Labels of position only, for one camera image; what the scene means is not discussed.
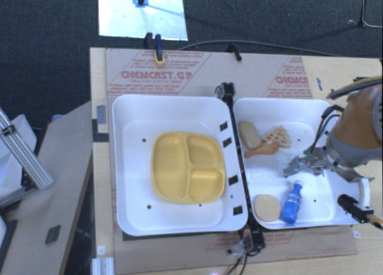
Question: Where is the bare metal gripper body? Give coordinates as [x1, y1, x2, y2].
[308, 146, 365, 182]

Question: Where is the orange toy chicken drumstick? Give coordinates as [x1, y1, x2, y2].
[244, 141, 279, 159]

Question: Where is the white plastic tray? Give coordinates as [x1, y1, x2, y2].
[111, 94, 250, 237]
[233, 97, 365, 231]

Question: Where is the blue bottle white cap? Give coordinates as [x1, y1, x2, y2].
[279, 179, 305, 225]

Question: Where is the tan round biscuit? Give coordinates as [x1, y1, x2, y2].
[253, 194, 282, 222]

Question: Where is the thin black rod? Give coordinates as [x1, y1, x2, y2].
[226, 94, 260, 240]

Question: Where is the beige toy bread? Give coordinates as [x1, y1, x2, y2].
[238, 121, 263, 151]

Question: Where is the yellow divided plate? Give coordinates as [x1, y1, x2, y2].
[150, 131, 226, 204]

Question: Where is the brown cardboard board red print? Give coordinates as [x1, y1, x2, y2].
[105, 47, 358, 275]

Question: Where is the black cylinder on white bracket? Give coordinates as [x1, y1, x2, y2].
[337, 176, 375, 224]

